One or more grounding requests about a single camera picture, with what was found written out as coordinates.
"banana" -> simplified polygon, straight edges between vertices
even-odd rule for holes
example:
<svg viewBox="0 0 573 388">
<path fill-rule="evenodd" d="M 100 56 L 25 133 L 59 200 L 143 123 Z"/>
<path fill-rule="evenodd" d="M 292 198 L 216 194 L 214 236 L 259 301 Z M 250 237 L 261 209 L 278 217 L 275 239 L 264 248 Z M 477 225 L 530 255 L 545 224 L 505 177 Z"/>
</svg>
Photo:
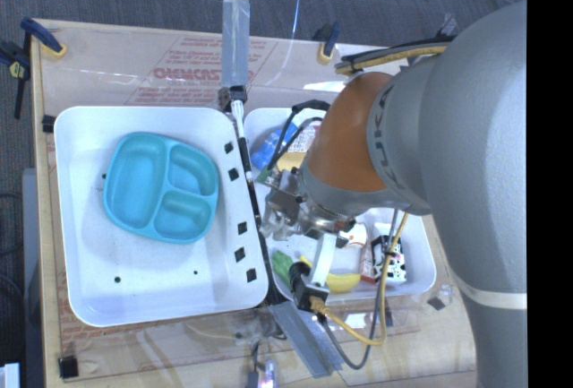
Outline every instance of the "banana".
<svg viewBox="0 0 573 388">
<path fill-rule="evenodd" d="M 306 256 L 301 255 L 299 260 L 312 268 L 312 263 Z M 360 273 L 343 273 L 342 275 L 335 275 L 329 273 L 326 277 L 326 285 L 329 287 L 330 292 L 340 293 L 348 292 L 360 281 Z"/>
</svg>

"black clamp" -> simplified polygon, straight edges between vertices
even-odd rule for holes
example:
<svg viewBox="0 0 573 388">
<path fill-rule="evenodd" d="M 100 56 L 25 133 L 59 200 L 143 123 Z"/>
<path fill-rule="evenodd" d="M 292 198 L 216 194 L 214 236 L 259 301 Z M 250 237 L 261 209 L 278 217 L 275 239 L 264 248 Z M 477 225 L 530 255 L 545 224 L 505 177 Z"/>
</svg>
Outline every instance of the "black clamp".
<svg viewBox="0 0 573 388">
<path fill-rule="evenodd" d="M 20 23 L 25 31 L 23 47 L 13 42 L 0 43 L 0 63 L 8 66 L 10 75 L 18 80 L 14 117 L 20 119 L 21 104 L 24 98 L 26 81 L 30 78 L 30 45 L 31 37 L 35 37 L 42 43 L 42 47 L 48 50 L 56 58 L 64 55 L 66 47 L 54 38 L 54 35 L 31 18 L 24 17 Z"/>
</svg>

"green object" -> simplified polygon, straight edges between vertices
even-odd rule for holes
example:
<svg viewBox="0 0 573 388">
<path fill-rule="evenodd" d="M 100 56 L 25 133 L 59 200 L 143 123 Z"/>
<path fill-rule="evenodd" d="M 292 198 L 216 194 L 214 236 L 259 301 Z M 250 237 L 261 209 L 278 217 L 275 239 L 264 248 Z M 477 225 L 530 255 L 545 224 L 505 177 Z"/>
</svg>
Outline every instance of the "green object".
<svg viewBox="0 0 573 388">
<path fill-rule="evenodd" d="M 255 181 L 257 181 L 257 183 L 259 184 L 267 184 L 267 178 L 272 174 L 272 170 L 268 169 L 268 168 L 264 168 L 261 173 L 259 173 L 259 175 L 257 176 L 257 179 L 255 179 Z"/>
<path fill-rule="evenodd" d="M 282 281 L 290 288 L 290 279 L 288 278 L 288 269 L 294 263 L 292 258 L 282 251 L 275 251 L 272 256 L 272 270 L 280 277 Z"/>
</svg>

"yellow object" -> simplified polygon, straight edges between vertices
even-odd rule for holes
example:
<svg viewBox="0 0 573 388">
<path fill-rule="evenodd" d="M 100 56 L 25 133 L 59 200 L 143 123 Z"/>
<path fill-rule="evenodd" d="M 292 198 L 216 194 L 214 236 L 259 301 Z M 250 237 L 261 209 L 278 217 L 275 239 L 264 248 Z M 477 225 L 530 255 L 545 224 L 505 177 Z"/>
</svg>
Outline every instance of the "yellow object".
<svg viewBox="0 0 573 388">
<path fill-rule="evenodd" d="M 448 48 L 448 46 L 412 48 L 409 50 L 404 50 L 402 52 L 397 52 L 395 54 L 380 56 L 372 60 L 364 60 L 363 62 L 354 63 L 353 65 L 348 64 L 340 66 L 339 68 L 336 69 L 335 73 L 350 75 L 357 70 L 370 68 L 372 66 L 377 66 L 377 65 L 385 65 L 386 63 L 395 62 L 396 60 L 401 60 L 402 58 L 412 58 L 413 56 L 441 54 L 444 50 L 446 50 L 446 48 Z"/>
<path fill-rule="evenodd" d="M 9 69 L 12 77 L 15 77 L 16 79 L 21 79 L 22 77 L 24 77 L 24 72 L 26 71 L 26 69 L 18 62 L 12 63 Z"/>
<path fill-rule="evenodd" d="M 304 254 L 299 257 L 299 260 L 309 267 L 312 267 L 311 261 L 309 261 Z M 331 292 L 348 292 L 360 281 L 360 273 L 343 273 L 342 275 L 335 275 L 329 273 L 326 277 L 326 284 Z"/>
<path fill-rule="evenodd" d="M 404 229 L 404 226 L 406 225 L 407 217 L 408 217 L 408 213 L 406 212 L 406 213 L 404 213 L 404 217 L 402 218 L 402 220 L 400 222 L 400 225 L 398 227 L 398 230 L 396 231 L 396 234 L 394 234 L 394 237 L 392 237 L 392 240 L 390 242 L 390 246 L 388 249 L 389 253 L 394 252 L 394 247 L 396 246 L 396 243 L 400 239 L 400 236 L 402 234 L 402 230 Z M 366 345 L 373 345 L 373 346 L 377 346 L 377 347 L 384 345 L 384 342 L 386 341 L 386 308 L 384 306 L 384 300 L 385 300 L 385 296 L 386 296 L 386 276 L 388 275 L 388 268 L 390 265 L 390 259 L 391 259 L 391 256 L 387 255 L 385 260 L 384 260 L 384 265 L 382 267 L 382 275 L 381 275 L 381 279 L 380 279 L 380 326 L 381 326 L 381 330 L 382 330 L 382 336 L 378 340 L 373 341 L 372 339 L 368 339 L 367 337 L 364 337 L 362 334 L 356 332 L 348 324 L 346 324 L 344 320 L 340 319 L 336 314 L 332 313 L 330 311 L 330 309 L 327 307 L 327 305 L 324 303 L 324 301 L 319 297 L 316 297 L 316 296 L 310 297 L 311 310 L 316 312 L 318 315 L 327 316 L 332 321 L 334 321 L 336 324 L 338 324 L 340 327 L 342 327 L 342 329 L 344 329 L 346 332 L 348 332 L 350 335 L 352 335 L 355 339 L 358 339 L 359 341 L 361 341 L 362 343 L 365 343 Z"/>
<path fill-rule="evenodd" d="M 49 52 L 50 54 L 52 54 L 53 56 L 55 56 L 56 58 L 62 58 L 62 56 L 64 56 L 65 52 L 67 51 L 68 47 L 65 44 L 62 44 L 61 42 L 59 43 L 60 46 L 62 46 L 62 50 L 60 50 L 59 52 L 56 52 L 54 49 L 42 44 L 42 49 L 46 50 L 47 52 Z"/>
<path fill-rule="evenodd" d="M 323 63 L 329 63 L 332 60 L 332 57 L 334 56 L 334 48 L 330 52 L 330 55 L 326 55 L 324 53 L 325 47 L 326 47 L 326 42 L 323 42 L 321 44 L 321 49 L 319 50 L 319 60 L 321 60 Z"/>
<path fill-rule="evenodd" d="M 291 170 L 293 167 L 300 168 L 303 164 L 305 155 L 306 152 L 285 152 L 283 156 L 277 161 L 278 170 Z"/>
</svg>

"yellow cable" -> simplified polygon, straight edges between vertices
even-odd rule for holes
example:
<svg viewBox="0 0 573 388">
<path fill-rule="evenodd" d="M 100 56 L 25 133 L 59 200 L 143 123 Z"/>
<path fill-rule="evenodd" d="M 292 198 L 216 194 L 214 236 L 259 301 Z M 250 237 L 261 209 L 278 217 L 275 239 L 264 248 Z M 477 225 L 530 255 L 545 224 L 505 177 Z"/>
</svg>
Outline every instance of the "yellow cable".
<svg viewBox="0 0 573 388">
<path fill-rule="evenodd" d="M 337 68 L 335 70 L 335 73 L 349 75 L 354 73 L 356 70 L 369 68 L 371 66 L 384 65 L 389 62 L 401 60 L 402 58 L 441 54 L 444 50 L 446 50 L 446 48 L 448 48 L 448 46 L 420 47 L 420 48 L 412 48 L 409 50 L 403 50 L 402 52 L 397 52 L 395 54 L 390 54 L 386 56 L 380 56 L 378 58 L 373 58 L 372 60 L 365 60 L 363 62 L 354 63 L 353 65 L 351 63 L 348 63 L 347 65 L 340 66 L 339 68 Z"/>
<path fill-rule="evenodd" d="M 402 233 L 402 230 L 404 229 L 404 226 L 406 225 L 407 217 L 408 217 L 408 213 L 405 212 L 404 217 L 400 221 L 400 225 L 398 227 L 398 230 L 396 231 L 396 234 L 394 235 L 394 237 L 392 238 L 392 240 L 390 242 L 390 246 L 388 248 L 389 254 L 394 252 L 394 248 L 396 247 L 396 244 L 397 244 L 398 240 L 400 239 L 400 235 Z M 346 332 L 348 332 L 350 335 L 352 335 L 355 339 L 358 339 L 359 341 L 361 341 L 362 343 L 365 343 L 366 345 L 373 345 L 373 346 L 377 346 L 377 347 L 383 345 L 384 342 L 386 341 L 386 335 L 387 335 L 386 334 L 386 307 L 384 306 L 384 298 L 386 296 L 386 277 L 388 275 L 388 268 L 390 265 L 391 257 L 392 257 L 391 255 L 387 255 L 386 258 L 384 259 L 384 265 L 382 267 L 382 274 L 381 274 L 381 278 L 380 278 L 380 289 L 381 289 L 380 290 L 380 315 L 381 315 L 380 326 L 381 326 L 381 330 L 382 330 L 382 336 L 380 339 L 373 341 L 372 339 L 369 339 L 368 337 L 364 337 L 362 334 L 360 334 L 357 331 L 355 331 L 354 329 L 352 329 L 348 324 L 346 324 L 342 319 L 340 319 L 335 313 L 333 313 L 328 308 L 328 306 L 324 303 L 324 301 L 319 297 L 315 297 L 315 296 L 310 297 L 311 310 L 316 312 L 317 314 L 327 316 L 332 321 L 334 321 L 336 324 L 341 326 L 342 329 L 344 329 Z"/>
</svg>

